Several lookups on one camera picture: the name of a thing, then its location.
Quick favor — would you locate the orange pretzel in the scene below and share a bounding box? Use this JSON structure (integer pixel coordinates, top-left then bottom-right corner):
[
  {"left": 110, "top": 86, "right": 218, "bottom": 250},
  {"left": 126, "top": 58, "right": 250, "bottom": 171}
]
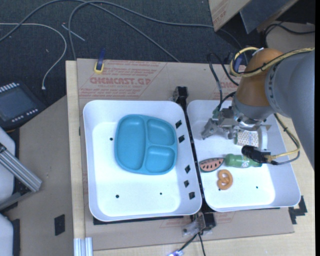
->
[{"left": 216, "top": 169, "right": 234, "bottom": 191}]

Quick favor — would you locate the blue divided plate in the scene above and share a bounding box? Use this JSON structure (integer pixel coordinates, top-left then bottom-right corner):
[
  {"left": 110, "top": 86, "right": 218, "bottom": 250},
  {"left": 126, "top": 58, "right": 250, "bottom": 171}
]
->
[{"left": 114, "top": 114, "right": 179, "bottom": 176}]

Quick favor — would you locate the brown cardboard board red print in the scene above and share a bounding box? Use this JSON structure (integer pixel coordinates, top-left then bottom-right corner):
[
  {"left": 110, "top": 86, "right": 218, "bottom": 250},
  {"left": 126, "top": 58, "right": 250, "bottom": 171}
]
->
[{"left": 76, "top": 58, "right": 295, "bottom": 251}]

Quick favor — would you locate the black cylinder on white bracket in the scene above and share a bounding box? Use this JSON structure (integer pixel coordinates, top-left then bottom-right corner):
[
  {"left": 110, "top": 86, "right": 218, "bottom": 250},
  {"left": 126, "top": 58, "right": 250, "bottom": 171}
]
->
[{"left": 241, "top": 124, "right": 272, "bottom": 164}]

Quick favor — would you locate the toy watermelon slice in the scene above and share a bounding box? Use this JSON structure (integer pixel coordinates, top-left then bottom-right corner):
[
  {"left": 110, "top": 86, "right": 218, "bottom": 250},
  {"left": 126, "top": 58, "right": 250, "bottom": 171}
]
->
[{"left": 198, "top": 157, "right": 226, "bottom": 174}]

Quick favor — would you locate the black block with thin wires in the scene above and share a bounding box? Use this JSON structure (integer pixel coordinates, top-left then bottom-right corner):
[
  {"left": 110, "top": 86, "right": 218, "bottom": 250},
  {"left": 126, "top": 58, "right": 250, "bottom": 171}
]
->
[
  {"left": 192, "top": 212, "right": 216, "bottom": 236},
  {"left": 172, "top": 85, "right": 189, "bottom": 103}
]

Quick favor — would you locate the white plastic tray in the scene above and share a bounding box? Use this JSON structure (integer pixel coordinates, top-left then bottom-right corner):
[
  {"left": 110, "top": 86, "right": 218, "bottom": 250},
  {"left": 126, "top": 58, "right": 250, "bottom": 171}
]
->
[
  {"left": 186, "top": 99, "right": 302, "bottom": 213},
  {"left": 82, "top": 99, "right": 203, "bottom": 222}
]

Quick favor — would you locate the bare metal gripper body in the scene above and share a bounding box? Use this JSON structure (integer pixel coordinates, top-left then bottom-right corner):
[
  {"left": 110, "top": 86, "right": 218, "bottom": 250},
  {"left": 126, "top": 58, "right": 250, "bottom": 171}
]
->
[{"left": 212, "top": 107, "right": 267, "bottom": 134}]

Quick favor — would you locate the green bottle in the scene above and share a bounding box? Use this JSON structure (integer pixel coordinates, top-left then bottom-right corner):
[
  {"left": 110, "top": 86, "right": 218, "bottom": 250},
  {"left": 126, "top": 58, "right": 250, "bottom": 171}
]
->
[{"left": 224, "top": 153, "right": 263, "bottom": 169}]

